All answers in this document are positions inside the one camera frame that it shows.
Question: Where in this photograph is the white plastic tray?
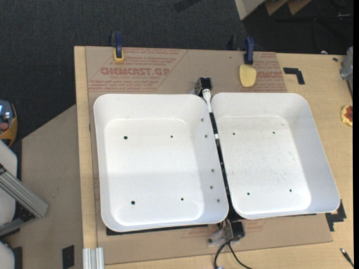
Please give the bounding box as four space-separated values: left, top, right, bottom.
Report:
210 92 341 220
93 93 229 233

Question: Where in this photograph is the thin black and white rod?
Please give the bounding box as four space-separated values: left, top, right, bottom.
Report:
202 89 232 207

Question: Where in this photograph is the brown cardboard board red print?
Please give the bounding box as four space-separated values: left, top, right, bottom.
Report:
85 45 334 265

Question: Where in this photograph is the yellow and red pizza slice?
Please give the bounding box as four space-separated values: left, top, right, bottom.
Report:
340 105 353 127

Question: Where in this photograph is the black block with thin wires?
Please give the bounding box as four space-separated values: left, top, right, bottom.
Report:
195 77 213 92
206 220 246 248

